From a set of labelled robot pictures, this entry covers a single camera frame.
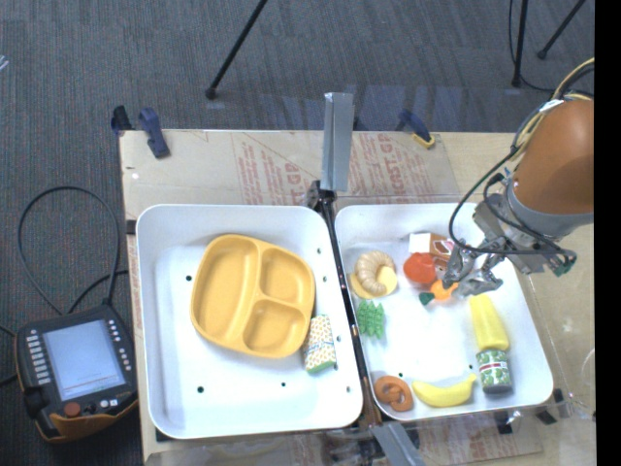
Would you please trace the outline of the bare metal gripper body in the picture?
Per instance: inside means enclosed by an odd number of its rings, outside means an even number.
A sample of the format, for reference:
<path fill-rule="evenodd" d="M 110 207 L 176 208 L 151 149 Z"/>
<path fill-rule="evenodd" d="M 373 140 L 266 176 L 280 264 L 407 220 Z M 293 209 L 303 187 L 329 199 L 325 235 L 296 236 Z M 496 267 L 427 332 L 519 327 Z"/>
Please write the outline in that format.
<path fill-rule="evenodd" d="M 486 199 L 473 214 L 475 224 L 482 230 L 484 240 L 478 246 L 488 257 L 484 268 L 491 269 L 501 261 L 510 260 L 523 274 L 541 273 L 547 258 L 540 254 L 544 243 L 526 228 L 513 214 L 506 199 Z"/>

